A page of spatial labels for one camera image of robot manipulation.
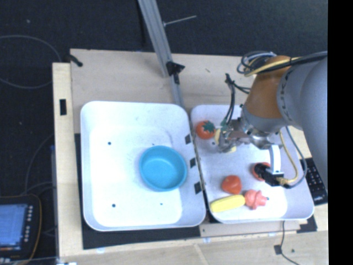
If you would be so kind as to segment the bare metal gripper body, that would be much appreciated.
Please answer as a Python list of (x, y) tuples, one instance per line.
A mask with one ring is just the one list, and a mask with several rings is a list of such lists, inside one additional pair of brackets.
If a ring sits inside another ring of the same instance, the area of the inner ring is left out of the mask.
[(260, 150), (266, 150), (274, 145), (270, 141), (270, 135), (268, 132), (258, 130), (245, 119), (233, 119), (223, 126), (223, 137), (227, 139), (227, 149), (230, 144), (236, 144), (237, 147), (242, 144), (253, 144)]

